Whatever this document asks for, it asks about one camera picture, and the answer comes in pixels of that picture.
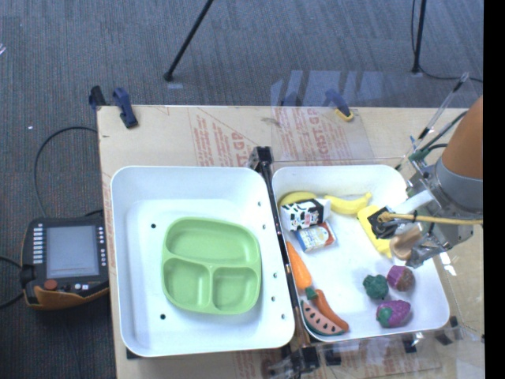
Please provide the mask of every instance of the black pole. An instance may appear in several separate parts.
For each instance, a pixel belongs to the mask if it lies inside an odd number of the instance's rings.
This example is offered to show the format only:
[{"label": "black pole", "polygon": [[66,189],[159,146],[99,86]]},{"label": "black pole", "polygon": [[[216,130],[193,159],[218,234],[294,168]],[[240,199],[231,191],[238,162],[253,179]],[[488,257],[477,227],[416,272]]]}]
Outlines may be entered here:
[{"label": "black pole", "polygon": [[204,19],[205,14],[207,14],[207,11],[211,8],[211,5],[212,5],[213,1],[214,0],[207,0],[207,2],[205,3],[205,6],[202,9],[200,15],[196,19],[195,24],[191,28],[191,31],[189,31],[189,34],[186,37],[186,40],[182,44],[182,47],[179,50],[179,53],[177,53],[177,56],[175,57],[174,61],[172,62],[172,65],[168,69],[168,72],[166,72],[165,74],[163,74],[163,78],[166,81],[172,81],[172,73],[174,72],[175,68],[177,67],[177,64],[179,63],[179,61],[181,60],[182,55],[184,54],[184,52],[185,52],[186,48],[188,47],[189,43],[191,42],[191,39],[195,35],[196,30],[198,29],[198,27],[200,27],[200,23]]},{"label": "black pole", "polygon": [[419,56],[421,54],[421,40],[423,38],[423,27],[425,25],[425,12],[426,12],[426,0],[421,0],[421,12],[419,14],[419,27],[417,29],[417,42],[416,49],[414,51],[414,60],[413,60],[413,73],[419,73],[421,71],[421,67],[419,66]]}]

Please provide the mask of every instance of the gray carpet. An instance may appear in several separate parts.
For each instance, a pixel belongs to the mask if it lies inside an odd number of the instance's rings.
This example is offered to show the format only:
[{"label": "gray carpet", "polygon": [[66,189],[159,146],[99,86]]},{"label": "gray carpet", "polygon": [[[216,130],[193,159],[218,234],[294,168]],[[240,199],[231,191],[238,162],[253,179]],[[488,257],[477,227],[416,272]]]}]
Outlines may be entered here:
[{"label": "gray carpet", "polygon": [[[416,72],[421,0],[214,0],[167,82],[206,1],[0,0],[0,255],[18,261],[41,216],[41,144],[95,127],[95,85],[108,103],[123,87],[133,104],[312,106],[335,88],[352,107],[415,108],[438,107],[469,72],[451,106],[483,92],[484,0],[426,0]],[[56,136],[37,171],[47,215],[101,208],[93,132]],[[18,269],[0,261],[0,303],[19,290]],[[3,308],[0,377],[115,377],[109,306]]]}]

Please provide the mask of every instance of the white tray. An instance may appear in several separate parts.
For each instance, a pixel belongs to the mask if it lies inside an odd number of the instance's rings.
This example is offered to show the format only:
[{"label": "white tray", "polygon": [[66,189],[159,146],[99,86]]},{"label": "white tray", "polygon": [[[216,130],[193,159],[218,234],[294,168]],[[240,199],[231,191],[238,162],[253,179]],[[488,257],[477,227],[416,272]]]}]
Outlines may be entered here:
[{"label": "white tray", "polygon": [[[125,167],[112,178],[111,191],[120,327],[128,349],[159,357],[275,348],[291,340],[294,315],[260,174],[245,167]],[[213,315],[167,300],[163,238],[183,216],[238,223],[257,237],[262,282],[251,310]]]},{"label": "white tray", "polygon": [[[403,202],[406,184],[392,167],[385,165],[283,167],[272,178],[277,201],[291,191],[329,193],[336,197],[361,196],[372,193],[370,205],[382,208]],[[329,223],[337,236],[337,242],[321,249],[304,253],[295,234],[282,229],[285,240],[293,243],[312,275],[313,287],[323,290],[332,309],[350,325],[350,330],[340,336],[320,336],[307,330],[320,341],[337,342],[404,332],[438,329],[447,323],[449,305],[433,260],[413,270],[415,286],[407,292],[389,290],[388,299],[410,302],[412,313],[405,325],[383,328],[375,318],[380,301],[365,293],[363,279],[367,275],[387,272],[392,265],[404,265],[378,253],[368,239],[355,216],[331,213]],[[298,300],[307,302],[305,293]]]}]

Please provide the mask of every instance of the toy banana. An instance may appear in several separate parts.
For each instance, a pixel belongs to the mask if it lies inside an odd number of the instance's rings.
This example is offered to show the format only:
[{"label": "toy banana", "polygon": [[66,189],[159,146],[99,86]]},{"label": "toy banana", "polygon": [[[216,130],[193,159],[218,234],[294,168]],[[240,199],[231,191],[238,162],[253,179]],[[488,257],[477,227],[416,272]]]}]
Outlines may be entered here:
[{"label": "toy banana", "polygon": [[342,213],[343,215],[354,215],[368,205],[371,197],[371,193],[366,193],[362,197],[353,200],[342,199],[332,195],[325,195],[324,199],[331,201],[331,210],[333,212]]},{"label": "toy banana", "polygon": [[291,193],[287,193],[281,198],[279,206],[293,204],[294,202],[307,201],[308,199],[314,199],[316,197],[317,195],[309,191],[293,191]]}]

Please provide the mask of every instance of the yellow block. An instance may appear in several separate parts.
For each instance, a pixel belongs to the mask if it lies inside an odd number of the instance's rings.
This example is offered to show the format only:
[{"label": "yellow block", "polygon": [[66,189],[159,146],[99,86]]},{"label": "yellow block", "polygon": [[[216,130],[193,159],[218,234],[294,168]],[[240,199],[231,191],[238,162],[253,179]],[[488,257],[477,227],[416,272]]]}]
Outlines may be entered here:
[{"label": "yellow block", "polygon": [[372,231],[372,225],[368,221],[368,217],[377,212],[380,208],[376,205],[369,205],[366,208],[363,208],[361,211],[357,213],[357,219],[360,221],[363,230],[366,235],[372,242],[373,246],[376,250],[381,253],[387,255],[391,258],[391,248],[389,247],[389,239],[388,238],[377,238]]}]

